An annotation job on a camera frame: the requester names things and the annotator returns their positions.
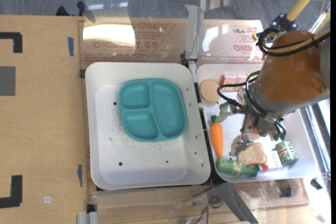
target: teal tray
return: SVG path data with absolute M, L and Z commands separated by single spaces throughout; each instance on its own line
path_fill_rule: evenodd
M 139 79 L 119 91 L 119 107 L 126 133 L 138 141 L 167 141 L 182 135 L 187 117 L 177 86 L 165 79 Z

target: orange carrot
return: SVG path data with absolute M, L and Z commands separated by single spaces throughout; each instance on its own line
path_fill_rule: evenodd
M 210 135 L 218 157 L 223 158 L 223 129 L 222 126 L 216 122 L 216 119 L 217 116 L 211 116 L 212 125 L 210 127 Z

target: green can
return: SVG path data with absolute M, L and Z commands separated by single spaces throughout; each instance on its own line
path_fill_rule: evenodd
M 298 161 L 292 143 L 288 140 L 282 141 L 275 146 L 283 166 L 294 164 Z

